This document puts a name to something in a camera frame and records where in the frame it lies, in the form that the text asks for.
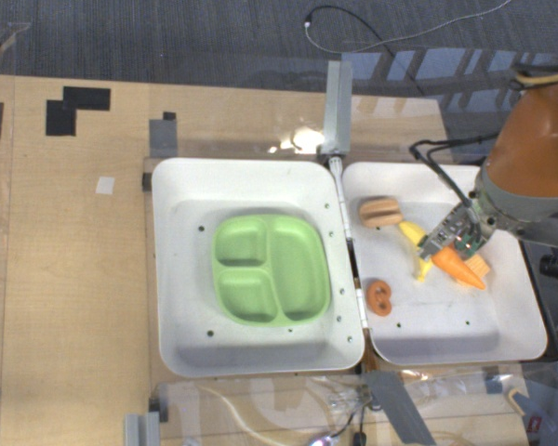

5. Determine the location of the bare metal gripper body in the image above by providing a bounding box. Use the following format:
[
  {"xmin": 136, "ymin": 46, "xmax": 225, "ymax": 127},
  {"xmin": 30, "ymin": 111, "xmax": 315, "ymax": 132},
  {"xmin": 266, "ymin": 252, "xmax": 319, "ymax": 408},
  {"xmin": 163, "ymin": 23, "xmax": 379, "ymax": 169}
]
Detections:
[{"xmin": 426, "ymin": 198, "xmax": 499, "ymax": 253}]

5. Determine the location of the yellow banana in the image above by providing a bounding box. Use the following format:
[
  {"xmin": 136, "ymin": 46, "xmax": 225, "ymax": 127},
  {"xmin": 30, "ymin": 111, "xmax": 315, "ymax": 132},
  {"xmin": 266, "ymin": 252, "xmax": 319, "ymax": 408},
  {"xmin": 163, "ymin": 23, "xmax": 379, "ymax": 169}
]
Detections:
[{"xmin": 398, "ymin": 220, "xmax": 435, "ymax": 282}]

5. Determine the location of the orange carrot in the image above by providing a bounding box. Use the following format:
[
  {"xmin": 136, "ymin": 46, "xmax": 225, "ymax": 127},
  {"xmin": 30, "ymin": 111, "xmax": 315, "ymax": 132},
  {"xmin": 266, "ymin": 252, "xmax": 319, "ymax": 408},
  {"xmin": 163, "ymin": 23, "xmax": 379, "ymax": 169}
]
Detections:
[{"xmin": 431, "ymin": 246, "xmax": 487, "ymax": 291}]

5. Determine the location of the yellow waffle biscuit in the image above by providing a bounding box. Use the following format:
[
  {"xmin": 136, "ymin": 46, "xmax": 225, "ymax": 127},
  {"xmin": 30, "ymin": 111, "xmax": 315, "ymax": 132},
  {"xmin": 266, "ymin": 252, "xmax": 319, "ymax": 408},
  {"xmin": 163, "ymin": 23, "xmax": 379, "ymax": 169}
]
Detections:
[{"xmin": 459, "ymin": 254, "xmax": 491, "ymax": 281}]

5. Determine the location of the tan toy bread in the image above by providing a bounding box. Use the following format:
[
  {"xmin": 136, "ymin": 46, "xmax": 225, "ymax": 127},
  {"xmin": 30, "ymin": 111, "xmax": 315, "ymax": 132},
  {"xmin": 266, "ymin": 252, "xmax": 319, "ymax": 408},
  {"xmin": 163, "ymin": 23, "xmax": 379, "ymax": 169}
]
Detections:
[{"xmin": 358, "ymin": 196, "xmax": 404, "ymax": 229}]

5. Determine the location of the orange pretzel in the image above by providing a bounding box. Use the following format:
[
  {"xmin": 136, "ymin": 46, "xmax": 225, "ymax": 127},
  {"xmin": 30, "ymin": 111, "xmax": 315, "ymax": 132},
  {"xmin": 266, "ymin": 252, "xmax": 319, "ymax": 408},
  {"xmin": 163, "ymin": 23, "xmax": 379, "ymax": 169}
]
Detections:
[{"xmin": 366, "ymin": 280, "xmax": 394, "ymax": 318}]

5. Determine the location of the white plastic tray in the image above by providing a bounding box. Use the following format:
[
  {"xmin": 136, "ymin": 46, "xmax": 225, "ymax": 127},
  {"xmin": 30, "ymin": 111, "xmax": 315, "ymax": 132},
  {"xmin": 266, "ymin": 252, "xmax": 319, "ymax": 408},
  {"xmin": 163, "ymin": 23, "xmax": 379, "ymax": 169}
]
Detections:
[
  {"xmin": 341, "ymin": 161, "xmax": 549, "ymax": 368},
  {"xmin": 151, "ymin": 157, "xmax": 366, "ymax": 379}
]

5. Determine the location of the thin black and white rod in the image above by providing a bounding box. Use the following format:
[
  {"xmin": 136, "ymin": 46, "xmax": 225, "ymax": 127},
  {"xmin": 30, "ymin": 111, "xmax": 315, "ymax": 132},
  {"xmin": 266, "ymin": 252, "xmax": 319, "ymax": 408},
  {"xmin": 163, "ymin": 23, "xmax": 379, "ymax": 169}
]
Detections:
[{"xmin": 328, "ymin": 155, "xmax": 371, "ymax": 332}]

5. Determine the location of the green divided plate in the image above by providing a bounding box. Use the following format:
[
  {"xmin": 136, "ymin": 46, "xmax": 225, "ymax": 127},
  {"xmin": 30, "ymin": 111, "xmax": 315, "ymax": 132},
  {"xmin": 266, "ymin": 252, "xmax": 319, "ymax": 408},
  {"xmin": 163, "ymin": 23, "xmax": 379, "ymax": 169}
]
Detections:
[{"xmin": 211, "ymin": 215, "xmax": 332, "ymax": 329}]

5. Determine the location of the black cylinder on white bracket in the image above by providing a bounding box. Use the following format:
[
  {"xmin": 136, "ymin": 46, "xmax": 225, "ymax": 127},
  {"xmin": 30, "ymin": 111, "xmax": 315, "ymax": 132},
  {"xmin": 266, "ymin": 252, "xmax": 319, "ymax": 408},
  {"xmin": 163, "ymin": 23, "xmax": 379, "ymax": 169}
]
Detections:
[{"xmin": 513, "ymin": 214, "xmax": 558, "ymax": 279}]

